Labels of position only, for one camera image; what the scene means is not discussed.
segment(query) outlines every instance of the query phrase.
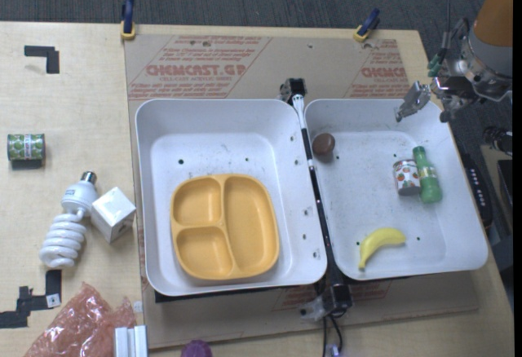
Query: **yellow divided plate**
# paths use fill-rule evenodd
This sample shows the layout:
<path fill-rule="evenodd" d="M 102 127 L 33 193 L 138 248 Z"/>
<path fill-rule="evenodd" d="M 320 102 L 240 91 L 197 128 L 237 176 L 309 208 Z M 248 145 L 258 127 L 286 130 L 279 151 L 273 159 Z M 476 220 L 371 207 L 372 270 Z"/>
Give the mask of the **yellow divided plate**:
<path fill-rule="evenodd" d="M 191 178 L 172 194 L 170 226 L 181 267 L 198 279 L 259 275 L 279 256 L 272 200 L 245 174 Z"/>

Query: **pink plastic bag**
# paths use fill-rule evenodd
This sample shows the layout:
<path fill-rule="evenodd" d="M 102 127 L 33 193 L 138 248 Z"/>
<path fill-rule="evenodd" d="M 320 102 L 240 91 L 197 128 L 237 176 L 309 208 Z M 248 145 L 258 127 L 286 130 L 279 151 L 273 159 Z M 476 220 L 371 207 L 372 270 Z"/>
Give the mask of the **pink plastic bag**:
<path fill-rule="evenodd" d="M 135 325 L 128 298 L 112 310 L 96 289 L 83 283 L 24 357 L 112 357 L 114 329 Z"/>

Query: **can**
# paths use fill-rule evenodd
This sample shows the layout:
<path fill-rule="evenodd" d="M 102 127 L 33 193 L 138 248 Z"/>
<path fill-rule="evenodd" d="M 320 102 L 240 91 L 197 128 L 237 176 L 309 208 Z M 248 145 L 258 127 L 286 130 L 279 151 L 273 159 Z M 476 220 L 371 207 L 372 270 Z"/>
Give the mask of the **can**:
<path fill-rule="evenodd" d="M 393 175 L 399 195 L 418 195 L 421 191 L 421 182 L 418 177 L 417 163 L 413 159 L 396 161 L 393 165 Z"/>
<path fill-rule="evenodd" d="M 43 161 L 46 155 L 44 134 L 9 134 L 7 158 L 9 161 Z"/>

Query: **light wood surface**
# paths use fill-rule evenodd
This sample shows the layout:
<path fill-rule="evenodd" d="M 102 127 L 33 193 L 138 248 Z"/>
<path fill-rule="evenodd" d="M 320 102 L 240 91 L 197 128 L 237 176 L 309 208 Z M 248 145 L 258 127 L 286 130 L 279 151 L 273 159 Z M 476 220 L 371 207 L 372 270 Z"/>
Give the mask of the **light wood surface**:
<path fill-rule="evenodd" d="M 350 38 L 353 30 L 138 25 L 137 33 Z M 62 212 L 60 200 L 68 185 L 83 171 L 93 170 L 100 194 L 118 186 L 134 200 L 134 183 L 120 26 L 4 22 L 0 34 L 0 135 L 7 139 L 8 134 L 44 133 L 48 148 L 46 164 L 37 170 L 13 170 L 7 155 L 0 156 L 1 312 L 15 309 L 20 286 L 44 294 L 46 268 L 38 250 L 53 217 Z M 427 82 L 427 57 L 417 32 L 375 34 L 396 39 L 409 79 Z M 60 52 L 60 74 L 45 74 L 45 59 L 25 57 L 25 45 L 54 46 Z M 514 317 L 491 254 L 471 278 L 477 311 L 345 327 L 344 355 L 514 355 Z M 84 281 L 114 307 L 124 296 L 140 301 L 135 232 L 108 245 L 87 225 L 79 263 L 63 272 L 62 301 L 67 302 Z M 33 311 L 27 328 L 0 329 L 0 355 L 23 355 L 59 309 Z M 333 329 L 328 338 L 337 341 Z M 303 357 L 321 355 L 321 345 L 319 329 L 216 342 L 211 348 L 215 357 Z M 150 355 L 179 355 L 179 347 Z"/>

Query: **yellow banana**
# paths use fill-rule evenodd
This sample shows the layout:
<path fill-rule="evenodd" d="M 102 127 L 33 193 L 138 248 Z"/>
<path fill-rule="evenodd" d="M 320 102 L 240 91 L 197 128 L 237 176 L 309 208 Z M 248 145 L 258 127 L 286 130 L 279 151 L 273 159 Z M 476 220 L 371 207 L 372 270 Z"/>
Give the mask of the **yellow banana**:
<path fill-rule="evenodd" d="M 359 268 L 366 267 L 366 261 L 377 249 L 384 245 L 398 245 L 406 242 L 406 236 L 396 228 L 383 227 L 369 234 L 361 242 L 361 260 Z"/>

